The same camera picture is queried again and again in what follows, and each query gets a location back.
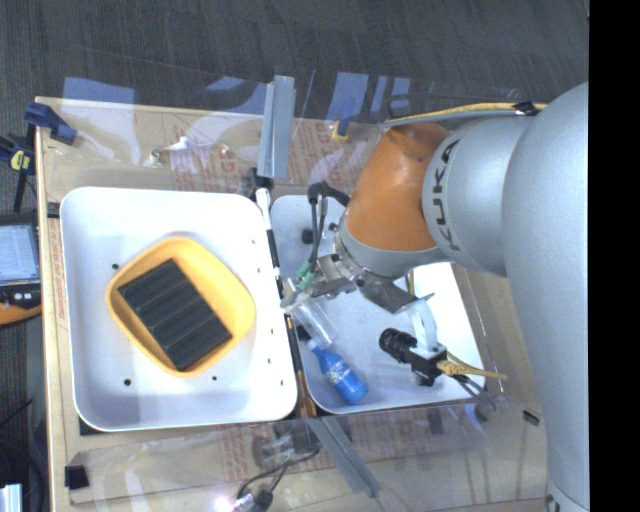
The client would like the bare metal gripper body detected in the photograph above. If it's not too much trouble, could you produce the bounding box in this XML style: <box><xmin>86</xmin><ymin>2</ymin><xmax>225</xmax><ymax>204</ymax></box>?
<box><xmin>312</xmin><ymin>253</ymin><xmax>372</xmax><ymax>301</ymax></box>

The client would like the clear plastic bottle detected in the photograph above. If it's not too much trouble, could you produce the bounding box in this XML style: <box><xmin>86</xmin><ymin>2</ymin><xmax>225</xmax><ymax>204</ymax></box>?
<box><xmin>291</xmin><ymin>298</ymin><xmax>340</xmax><ymax>350</ymax></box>

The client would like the yellow plate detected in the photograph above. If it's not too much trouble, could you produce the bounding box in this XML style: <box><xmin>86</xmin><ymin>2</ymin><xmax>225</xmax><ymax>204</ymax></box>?
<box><xmin>104</xmin><ymin>236</ymin><xmax>258</xmax><ymax>379</ymax></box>

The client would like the blue plastic bottle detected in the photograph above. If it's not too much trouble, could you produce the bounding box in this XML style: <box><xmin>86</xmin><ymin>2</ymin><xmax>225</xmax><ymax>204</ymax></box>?
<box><xmin>306</xmin><ymin>339</ymin><xmax>370</xmax><ymax>407</ymax></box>

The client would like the white plastic tray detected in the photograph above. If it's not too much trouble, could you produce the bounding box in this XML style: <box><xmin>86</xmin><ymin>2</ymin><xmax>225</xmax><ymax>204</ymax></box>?
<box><xmin>59</xmin><ymin>185</ymin><xmax>300</xmax><ymax>433</ymax></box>
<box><xmin>269</xmin><ymin>194</ymin><xmax>490</xmax><ymax>417</ymax></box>

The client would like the black ribbed rectangular block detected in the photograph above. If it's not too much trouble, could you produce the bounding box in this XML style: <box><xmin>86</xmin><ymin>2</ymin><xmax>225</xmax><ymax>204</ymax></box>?
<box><xmin>116</xmin><ymin>257</ymin><xmax>235</xmax><ymax>373</ymax></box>

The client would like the brown cardboard board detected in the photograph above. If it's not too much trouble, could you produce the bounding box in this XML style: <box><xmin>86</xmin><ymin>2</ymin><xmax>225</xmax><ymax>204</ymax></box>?
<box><xmin>33</xmin><ymin>96</ymin><xmax>547</xmax><ymax>512</ymax></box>

